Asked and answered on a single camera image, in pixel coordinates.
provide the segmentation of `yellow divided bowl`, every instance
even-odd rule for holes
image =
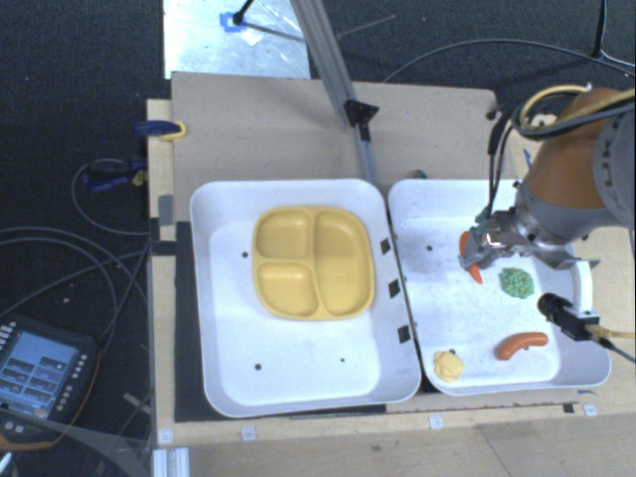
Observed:
[[[336,320],[365,311],[375,296],[365,225],[332,207],[280,207],[263,214],[251,245],[260,302],[294,320]]]

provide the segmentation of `screen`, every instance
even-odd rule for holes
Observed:
[[[0,401],[4,407],[47,418],[78,349],[21,332],[0,367]]]

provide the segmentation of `black floor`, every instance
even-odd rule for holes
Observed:
[[[600,0],[324,0],[338,32],[395,14],[396,18],[341,40],[353,80],[380,81],[417,55],[463,41],[512,38],[589,54]],[[609,0],[603,47],[634,62],[636,0]],[[71,182],[84,164],[101,158],[143,157],[132,135],[144,101],[168,97],[163,80],[162,0],[0,0],[0,232],[47,227],[90,239],[115,255],[141,251],[146,237],[97,229],[80,218]],[[607,66],[528,45],[473,44],[422,60],[392,82],[490,88],[503,105],[562,82],[617,88],[633,78]],[[144,188],[120,186],[79,202],[97,221],[121,230],[147,229]],[[49,230],[0,233],[0,311],[31,292],[91,265]],[[86,243],[98,259],[106,259]],[[135,267],[136,257],[125,263]],[[128,284],[109,267],[118,298]],[[145,269],[139,282],[145,283]],[[112,317],[106,281],[93,271],[39,295],[19,312],[97,336]],[[118,319],[93,392],[78,418],[81,428],[118,433],[139,452],[149,417],[123,399],[149,393],[147,314],[132,291]],[[20,476],[93,475],[100,454],[72,438],[15,456]],[[104,467],[103,475],[114,470]]]

